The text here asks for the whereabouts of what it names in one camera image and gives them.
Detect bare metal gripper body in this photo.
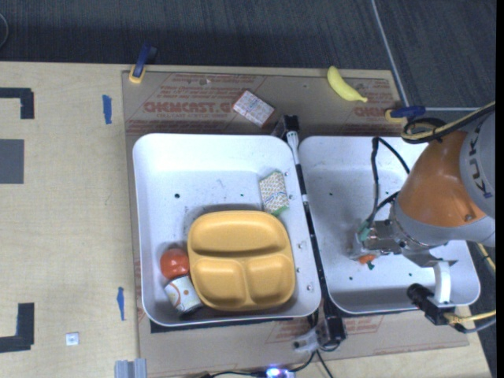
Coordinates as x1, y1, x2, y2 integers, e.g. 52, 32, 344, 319
361, 217, 436, 258

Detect white plastic tray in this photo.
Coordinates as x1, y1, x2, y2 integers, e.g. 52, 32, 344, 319
132, 132, 322, 328
297, 135, 482, 316

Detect thin black and white rod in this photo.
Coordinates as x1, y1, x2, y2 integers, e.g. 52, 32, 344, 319
286, 130, 335, 322

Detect white orange green packet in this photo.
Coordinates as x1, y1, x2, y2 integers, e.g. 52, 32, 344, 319
258, 170, 291, 217

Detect yellow divided plate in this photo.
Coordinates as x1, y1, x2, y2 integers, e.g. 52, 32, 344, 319
186, 209, 297, 312

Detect yellow banana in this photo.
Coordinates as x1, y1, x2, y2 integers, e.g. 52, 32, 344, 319
326, 65, 369, 104

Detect white and orange carton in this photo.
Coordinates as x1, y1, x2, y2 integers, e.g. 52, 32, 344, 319
232, 89, 276, 129

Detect white and orange can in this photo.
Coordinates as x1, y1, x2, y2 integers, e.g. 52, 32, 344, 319
163, 274, 204, 316

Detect brown cardboard board red print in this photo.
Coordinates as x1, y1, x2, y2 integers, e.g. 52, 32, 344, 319
120, 68, 470, 366

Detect black cylinder on white bracket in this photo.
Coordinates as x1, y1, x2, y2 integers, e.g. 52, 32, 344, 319
406, 261, 454, 326

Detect black block with thin wires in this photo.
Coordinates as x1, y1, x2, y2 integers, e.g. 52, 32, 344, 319
319, 314, 348, 347

